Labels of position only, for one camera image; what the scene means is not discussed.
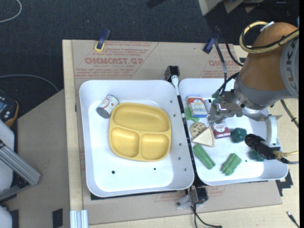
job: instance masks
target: white cable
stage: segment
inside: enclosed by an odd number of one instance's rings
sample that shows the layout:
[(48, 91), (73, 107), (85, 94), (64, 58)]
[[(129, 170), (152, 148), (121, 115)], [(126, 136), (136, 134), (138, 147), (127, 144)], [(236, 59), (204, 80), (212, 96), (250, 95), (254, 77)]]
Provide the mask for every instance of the white cable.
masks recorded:
[(10, 21), (10, 20), (16, 18), (16, 17), (21, 13), (21, 11), (22, 11), (22, 4), (21, 4), (21, 2), (20, 2), (19, 0), (16, 0), (16, 1), (17, 1), (17, 2), (19, 3), (19, 5), (20, 5), (20, 10), (19, 10), (19, 12), (18, 12), (15, 16), (13, 16), (13, 17), (11, 17), (11, 18), (9, 18), (9, 19), (0, 20), (0, 23)]

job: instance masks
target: white tray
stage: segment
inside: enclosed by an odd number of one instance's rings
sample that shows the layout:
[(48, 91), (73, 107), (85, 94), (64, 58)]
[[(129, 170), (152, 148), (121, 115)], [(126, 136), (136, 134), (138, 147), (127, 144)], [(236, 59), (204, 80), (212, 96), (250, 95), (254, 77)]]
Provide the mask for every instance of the white tray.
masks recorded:
[[(171, 148), (165, 159), (156, 162), (128, 160), (110, 148), (110, 119), (96, 108), (106, 95), (120, 103), (140, 103), (164, 110), (170, 118)], [(172, 84), (163, 80), (90, 80), (79, 90), (85, 146), (86, 182), (99, 197), (183, 190), (194, 181), (194, 172)]]
[[(203, 100), (211, 99), (212, 94), (222, 85), (223, 79), (184, 79), (179, 84), (180, 95), (183, 100), (184, 108), (187, 107), (187, 96), (201, 96)], [(226, 91), (233, 88), (234, 82), (231, 81), (226, 87)], [(266, 123), (264, 121), (257, 122), (246, 116), (227, 118), (226, 125), (230, 130), (235, 128), (244, 128), (247, 134), (253, 133), (266, 139)], [(200, 122), (209, 126), (207, 118), (201, 118)], [(188, 128), (193, 124), (193, 121), (187, 121)], [(208, 170), (202, 162), (194, 157), (195, 166), (199, 178), (208, 185), (222, 185), (230, 183), (240, 183), (249, 181), (266, 181), (284, 178), (288, 172), (287, 164), (277, 160), (264, 160), (257, 162), (250, 159), (251, 148), (245, 142), (233, 143), (230, 137), (216, 139), (215, 147), (204, 146), (204, 149), (215, 162), (216, 166)], [(221, 171), (221, 165), (231, 153), (237, 154), (242, 162), (236, 168), (235, 172), (226, 176)]]

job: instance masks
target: yellow cable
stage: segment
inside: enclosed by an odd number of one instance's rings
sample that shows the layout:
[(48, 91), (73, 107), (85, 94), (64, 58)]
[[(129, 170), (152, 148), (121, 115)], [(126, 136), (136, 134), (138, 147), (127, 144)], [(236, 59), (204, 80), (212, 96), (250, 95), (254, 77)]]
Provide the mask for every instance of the yellow cable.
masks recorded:
[(284, 153), (284, 152), (281, 152), (281, 151), (273, 151), (273, 154), (278, 158), (278, 159), (281, 159), (282, 157), (288, 157), (290, 155), (294, 155), (294, 154), (299, 154), (299, 151), (293, 151), (293, 152), (289, 152), (289, 153)]
[(248, 52), (248, 53), (265, 53), (265, 52), (268, 52), (268, 51), (272, 51), (282, 45), (284, 45), (285, 43), (287, 43), (288, 41), (296, 38), (297, 36), (299, 36), (299, 30), (296, 30), (294, 33), (286, 36), (284, 39), (278, 41), (277, 43), (275, 43), (274, 45), (270, 46), (270, 47), (267, 47), (267, 45), (265, 45), (264, 48), (256, 48), (256, 49), (250, 49), (250, 48), (247, 48), (245, 45), (244, 45), (244, 42), (243, 42), (243, 36), (246, 35), (246, 33), (251, 30), (253, 27), (255, 26), (258, 26), (258, 25), (267, 25), (268, 23), (267, 22), (263, 22), (263, 21), (259, 21), (259, 22), (254, 22), (250, 25), (248, 25), (243, 33), (241, 34), (241, 36), (239, 37), (239, 44), (241, 46), (241, 48)]

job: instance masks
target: metal bracket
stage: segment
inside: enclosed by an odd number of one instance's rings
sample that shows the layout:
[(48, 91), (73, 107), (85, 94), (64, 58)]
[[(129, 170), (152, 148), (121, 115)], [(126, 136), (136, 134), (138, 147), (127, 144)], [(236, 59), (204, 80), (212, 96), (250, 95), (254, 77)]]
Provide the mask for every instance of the metal bracket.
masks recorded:
[[(15, 173), (24, 179), (29, 185), (34, 186), (38, 184), (40, 173), (25, 162), (19, 155), (4, 144), (0, 139), (0, 160), (9, 166)], [(8, 190), (0, 193), (0, 201), (9, 198), (21, 190), (18, 186), (13, 186)]]
[(264, 117), (266, 123), (266, 142), (271, 145), (276, 145), (277, 139), (277, 119), (279, 119), (281, 115), (268, 115)]
[(175, 202), (176, 209), (189, 209), (199, 201), (196, 189), (191, 190), (185, 197)]

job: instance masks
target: green toy vegetable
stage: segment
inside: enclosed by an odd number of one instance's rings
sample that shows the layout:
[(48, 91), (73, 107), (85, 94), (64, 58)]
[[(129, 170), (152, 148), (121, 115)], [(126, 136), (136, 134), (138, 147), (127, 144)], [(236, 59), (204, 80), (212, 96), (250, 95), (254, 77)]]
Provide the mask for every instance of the green toy vegetable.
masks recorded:
[(231, 139), (233, 143), (238, 143), (244, 141), (247, 131), (246, 129), (237, 127), (233, 131), (230, 132)]
[(226, 176), (231, 175), (236, 167), (242, 162), (242, 159), (239, 158), (236, 154), (232, 153), (229, 155), (228, 159), (223, 163), (222, 168), (220, 169)]
[(261, 156), (255, 150), (253, 150), (253, 151), (250, 152), (250, 158), (253, 159), (253, 160), (256, 160), (258, 162), (263, 162), (265, 160), (265, 158), (263, 156)]
[(186, 117), (186, 120), (192, 120), (194, 122), (198, 122), (200, 120), (198, 117), (193, 117), (192, 116), (189, 107), (187, 107), (186, 110), (185, 110), (185, 117)]
[(213, 160), (200, 144), (196, 144), (193, 147), (193, 152), (209, 170), (215, 166)]

